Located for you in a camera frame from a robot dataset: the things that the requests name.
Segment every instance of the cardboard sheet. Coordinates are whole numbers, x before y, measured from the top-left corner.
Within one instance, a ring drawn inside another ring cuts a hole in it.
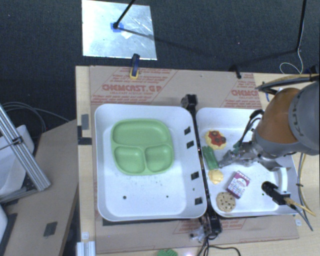
[[[104,103],[179,106],[186,94],[196,94],[197,109],[203,107],[261,108],[252,73],[237,79],[232,72],[140,68],[137,80],[129,78],[128,67],[90,67],[91,131],[95,198],[96,253],[117,253],[163,248],[195,247],[190,232],[198,219],[112,223],[103,221],[97,210],[97,170],[94,113]],[[233,244],[297,239],[291,215],[223,219],[223,232],[212,244]]]

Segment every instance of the white tray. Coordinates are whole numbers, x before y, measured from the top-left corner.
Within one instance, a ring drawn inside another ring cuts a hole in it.
[[[197,112],[196,120],[198,125],[200,144],[207,146],[205,134],[209,130],[218,130],[226,137],[226,147],[215,150],[214,154],[219,161],[228,150],[233,150],[233,145],[240,139],[254,109],[231,109],[231,108],[202,108]],[[244,137],[244,142],[251,140],[252,132],[249,131]],[[226,218],[251,217],[264,215],[284,215],[296,214],[297,212],[287,205],[278,205],[272,201],[261,189],[265,181],[276,184],[280,190],[291,193],[291,198],[299,201],[297,190],[297,172],[291,156],[280,157],[278,163],[286,168],[279,168],[278,171],[269,171],[259,163],[254,163],[251,167],[244,167],[238,164],[231,164],[220,169],[223,173],[223,181],[214,185],[208,177],[208,166],[204,168],[210,193],[213,209]],[[225,192],[233,175],[240,171],[250,178],[250,183],[246,187],[242,197],[236,199],[236,207],[231,212],[221,211],[217,207],[216,197],[220,192]]]
[[[126,119],[156,119],[169,129],[174,162],[154,175],[119,171],[111,151],[111,129]],[[103,218],[118,221],[191,219],[202,216],[207,200],[190,113],[176,106],[104,104],[95,111],[97,205]],[[187,148],[187,143],[194,146]]]

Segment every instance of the metal rod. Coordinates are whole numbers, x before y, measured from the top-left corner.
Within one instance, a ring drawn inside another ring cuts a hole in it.
[[[0,151],[6,149],[7,147],[10,147],[11,145],[13,145],[14,143],[12,142],[11,144],[8,144],[6,146],[0,147]]]
[[[125,8],[124,12],[121,14],[120,18],[113,23],[113,28],[116,30],[119,26],[120,21],[123,19],[123,17],[126,15],[126,13],[129,11],[130,7],[134,4],[136,0],[131,0],[131,2],[129,3],[129,5]]]
[[[20,137],[15,126],[6,114],[4,108],[0,104],[0,132],[8,144],[15,142]],[[43,191],[50,186],[50,181],[38,166],[34,156],[28,150],[26,144],[22,141],[18,144],[11,144],[11,149],[20,161],[21,165],[29,175],[34,186],[38,191]]]
[[[307,0],[303,0],[302,10],[301,10],[301,17],[300,17],[299,35],[298,35],[298,41],[297,41],[297,44],[296,44],[296,49],[297,50],[299,50],[300,44],[301,44],[302,31],[303,31],[304,22],[305,22],[306,6],[307,6]]]

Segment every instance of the white cable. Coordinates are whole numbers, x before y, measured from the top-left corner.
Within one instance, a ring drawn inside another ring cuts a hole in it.
[[[286,65],[290,65],[291,67],[295,68],[295,70],[299,73],[302,74],[302,72],[304,71],[304,62],[302,61],[301,55],[300,55],[300,46],[301,46],[301,41],[302,41],[302,36],[304,33],[304,27],[305,27],[305,21],[302,22],[302,29],[301,29],[301,37],[300,37],[300,41],[299,41],[299,45],[297,48],[297,54],[301,63],[301,70],[299,70],[295,65],[289,63],[289,62],[282,62],[279,66],[279,69],[281,71],[282,74],[285,74],[285,72],[282,70],[282,65],[286,64]]]

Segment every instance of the yellow clip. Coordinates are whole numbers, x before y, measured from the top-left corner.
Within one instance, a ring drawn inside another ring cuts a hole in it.
[[[139,69],[136,71],[135,76],[132,75],[132,71],[133,71],[133,70],[134,70],[134,68],[132,67],[132,68],[130,69],[130,78],[133,79],[133,80],[136,80],[136,79],[138,78],[138,76],[139,76]]]

